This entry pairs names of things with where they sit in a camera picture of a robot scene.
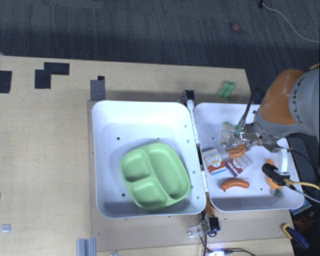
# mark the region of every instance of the blue handle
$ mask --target blue handle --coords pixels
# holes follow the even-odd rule
[[[294,239],[300,245],[302,250],[308,249],[310,245],[301,234],[299,234],[291,227],[287,227],[285,230],[289,233],[290,236],[292,236],[292,239]]]

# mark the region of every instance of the divided green tray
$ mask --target divided green tray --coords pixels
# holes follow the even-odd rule
[[[173,205],[185,198],[191,188],[183,163],[164,143],[130,151],[121,159],[120,170],[133,201],[146,210]]]

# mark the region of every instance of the tabletop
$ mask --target tabletop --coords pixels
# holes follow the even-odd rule
[[[55,63],[68,64],[68,73]],[[0,234],[0,255],[8,256],[75,256],[77,239],[95,235],[87,120],[91,80],[104,77],[109,100],[172,102],[184,90],[194,90],[197,102],[246,103],[250,96],[245,70],[234,68],[0,56],[0,80],[8,77],[10,91],[0,93],[0,224],[11,224],[10,232]],[[236,84],[228,100],[218,97],[225,81]],[[288,210],[215,213],[221,231],[208,240],[209,248],[294,255],[280,229],[282,223],[292,225]],[[97,255],[118,250],[120,256],[200,256],[200,242],[181,236],[185,221],[193,219],[159,217],[158,236],[150,233],[156,242],[142,245],[137,237],[149,220],[138,219],[132,230],[106,221],[111,231],[119,227],[127,234],[113,247],[97,241]]]

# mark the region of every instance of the light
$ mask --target light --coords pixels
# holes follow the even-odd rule
[[[207,256],[225,256],[225,252],[223,250],[215,250],[213,252],[208,252]]]

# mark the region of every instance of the green object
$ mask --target green object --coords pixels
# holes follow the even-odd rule
[[[236,87],[236,84],[234,82],[230,82],[230,81],[225,82],[223,84],[222,89],[218,93],[218,96],[228,99],[235,87]]]
[[[134,203],[157,210],[181,201],[190,191],[187,170],[167,144],[152,143],[123,156],[121,175]]]
[[[276,188],[275,191],[274,191],[274,196],[275,197],[280,197],[281,196],[281,192],[280,192],[280,189],[279,188]]]

